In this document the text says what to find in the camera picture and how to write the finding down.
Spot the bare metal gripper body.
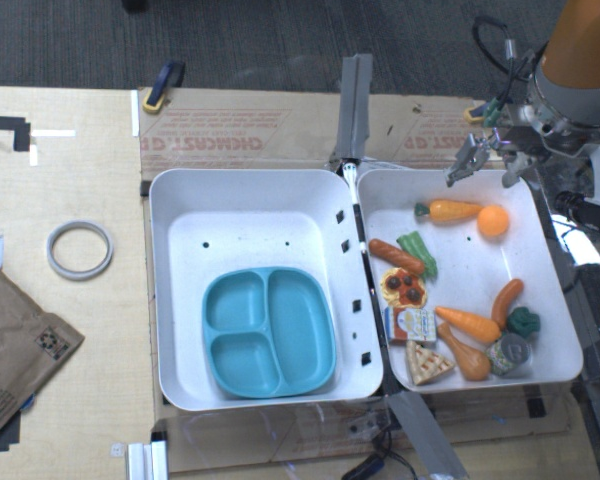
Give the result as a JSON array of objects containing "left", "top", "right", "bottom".
[{"left": 490, "top": 98, "right": 600, "bottom": 172}]

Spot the orange carrot with green top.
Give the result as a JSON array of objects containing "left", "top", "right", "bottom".
[{"left": 413, "top": 198, "right": 484, "bottom": 224}]

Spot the orange ball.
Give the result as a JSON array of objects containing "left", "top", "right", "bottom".
[{"left": 476, "top": 204, "right": 511, "bottom": 239}]

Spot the green pea pod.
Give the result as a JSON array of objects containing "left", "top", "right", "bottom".
[{"left": 395, "top": 230, "right": 439, "bottom": 280}]

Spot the white plastic tray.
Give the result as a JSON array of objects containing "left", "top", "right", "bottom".
[
  {"left": 355, "top": 167, "right": 585, "bottom": 395},
  {"left": 148, "top": 167, "right": 385, "bottom": 413}
]

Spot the brown sausage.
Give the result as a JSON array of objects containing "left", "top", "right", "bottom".
[
  {"left": 368, "top": 238, "right": 427, "bottom": 276},
  {"left": 490, "top": 278, "right": 525, "bottom": 331}
]

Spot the spaghetti with meatballs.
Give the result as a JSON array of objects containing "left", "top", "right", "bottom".
[{"left": 379, "top": 266, "right": 429, "bottom": 311}]

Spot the green broccoli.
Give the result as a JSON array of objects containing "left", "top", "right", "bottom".
[{"left": 505, "top": 306, "right": 542, "bottom": 340}]

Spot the small white and orange carton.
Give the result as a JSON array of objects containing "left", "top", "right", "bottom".
[{"left": 382, "top": 306, "right": 439, "bottom": 346}]

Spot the small silver can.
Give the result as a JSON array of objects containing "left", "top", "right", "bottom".
[{"left": 485, "top": 332, "right": 533, "bottom": 379}]

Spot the brown chicken drumstick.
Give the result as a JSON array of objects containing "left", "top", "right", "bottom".
[{"left": 436, "top": 321, "right": 492, "bottom": 383}]

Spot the tan lattice pie slice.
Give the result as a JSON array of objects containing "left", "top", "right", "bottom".
[{"left": 404, "top": 339, "right": 457, "bottom": 387}]

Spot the brown cardboard board red print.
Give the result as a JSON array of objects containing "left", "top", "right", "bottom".
[{"left": 138, "top": 86, "right": 584, "bottom": 474}]

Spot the blue divided plate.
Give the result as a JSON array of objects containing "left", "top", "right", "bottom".
[{"left": 201, "top": 266, "right": 338, "bottom": 400}]

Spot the white tape roll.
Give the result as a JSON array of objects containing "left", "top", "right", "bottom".
[{"left": 46, "top": 219, "right": 115, "bottom": 282}]

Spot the brown paper envelope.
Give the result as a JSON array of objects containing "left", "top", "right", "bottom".
[{"left": 0, "top": 250, "right": 87, "bottom": 452}]

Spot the black cylinder on white bracket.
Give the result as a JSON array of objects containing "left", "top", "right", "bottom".
[{"left": 553, "top": 142, "right": 600, "bottom": 234}]

